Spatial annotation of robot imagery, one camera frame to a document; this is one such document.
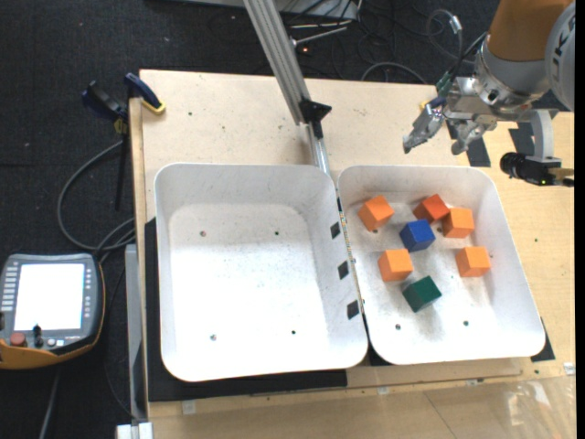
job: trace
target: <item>orange cube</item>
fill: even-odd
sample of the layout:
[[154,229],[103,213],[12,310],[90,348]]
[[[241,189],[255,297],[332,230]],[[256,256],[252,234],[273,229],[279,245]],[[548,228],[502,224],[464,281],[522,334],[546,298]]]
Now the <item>orange cube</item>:
[[436,220],[442,220],[449,214],[449,207],[445,205],[439,194],[431,195],[425,198],[419,205],[412,211],[414,216],[418,220],[427,220],[429,224],[432,224]]
[[482,276],[492,267],[485,247],[463,247],[455,255],[459,275]]
[[378,259],[378,267],[382,275],[382,280],[385,282],[404,280],[414,270],[407,249],[384,251]]
[[376,230],[384,226],[393,214],[394,209],[384,196],[378,195],[364,203],[357,216],[364,222],[367,230]]
[[475,223],[470,209],[453,207],[442,219],[442,233],[446,238],[466,238],[474,229]]

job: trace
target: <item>green cube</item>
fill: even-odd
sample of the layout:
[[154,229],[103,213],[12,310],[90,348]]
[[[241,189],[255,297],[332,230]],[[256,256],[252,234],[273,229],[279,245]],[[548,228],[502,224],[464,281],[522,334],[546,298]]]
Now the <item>green cube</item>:
[[409,284],[402,290],[413,312],[419,312],[441,297],[441,291],[430,276]]

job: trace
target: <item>red button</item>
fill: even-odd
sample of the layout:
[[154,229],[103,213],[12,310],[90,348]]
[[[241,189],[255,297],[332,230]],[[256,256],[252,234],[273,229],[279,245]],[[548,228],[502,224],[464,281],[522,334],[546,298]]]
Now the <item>red button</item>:
[[27,345],[27,337],[24,333],[15,332],[10,336],[10,345],[13,347],[25,347]]

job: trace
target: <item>white tray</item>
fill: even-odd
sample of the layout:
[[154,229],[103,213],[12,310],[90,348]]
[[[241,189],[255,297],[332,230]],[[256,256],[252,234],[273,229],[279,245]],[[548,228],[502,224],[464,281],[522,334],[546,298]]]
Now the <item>white tray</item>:
[[[355,259],[367,330],[374,350],[392,364],[527,357],[544,346],[545,333],[505,213],[492,179],[464,166],[352,166],[338,178],[338,191]],[[414,272],[406,282],[430,275],[442,297],[414,313],[402,283],[384,283],[378,257],[404,248],[399,232],[416,219],[412,210],[438,193],[448,206],[473,211],[475,231],[448,239],[431,227],[436,241],[412,252]],[[363,202],[386,197],[394,216],[378,233],[357,216]],[[459,276],[455,253],[464,246],[487,248],[491,270]]]
[[172,164],[158,172],[154,200],[171,374],[215,380],[345,369],[364,358],[329,176],[314,166]]

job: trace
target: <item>black floor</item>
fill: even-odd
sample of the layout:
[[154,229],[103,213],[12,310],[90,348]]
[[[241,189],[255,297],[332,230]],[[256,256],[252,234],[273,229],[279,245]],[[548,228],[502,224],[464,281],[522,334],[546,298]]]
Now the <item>black floor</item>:
[[[346,80],[360,80],[374,63],[392,61],[408,70],[376,70],[368,80],[434,84],[452,59],[425,36],[427,15],[438,8],[457,15],[469,45],[487,30],[498,2],[370,0],[363,4],[365,27],[352,23],[337,36],[316,40],[299,61],[307,78]],[[284,16],[285,22],[291,18]],[[439,19],[443,31],[438,23],[431,30],[441,32],[436,38],[455,53],[456,39],[446,18]],[[111,123],[82,106],[80,93],[91,80],[123,100],[124,75],[139,69],[271,73],[242,9],[145,0],[0,0],[0,31],[1,263],[16,251],[79,250],[59,229],[59,192],[82,164],[120,140]],[[291,31],[300,39],[324,29]],[[470,69],[463,64],[461,74]],[[551,95],[542,103],[562,109]],[[129,164],[122,208],[114,209],[117,168],[118,156],[108,156],[80,177],[64,203],[66,227],[90,246],[133,215]],[[116,425],[131,420],[124,410],[129,383],[122,271],[123,252],[115,252],[104,264],[108,297],[118,281],[122,285],[108,301],[106,333],[91,353],[61,366],[48,437],[113,438]],[[55,368],[0,369],[0,439],[38,437],[55,374]]]

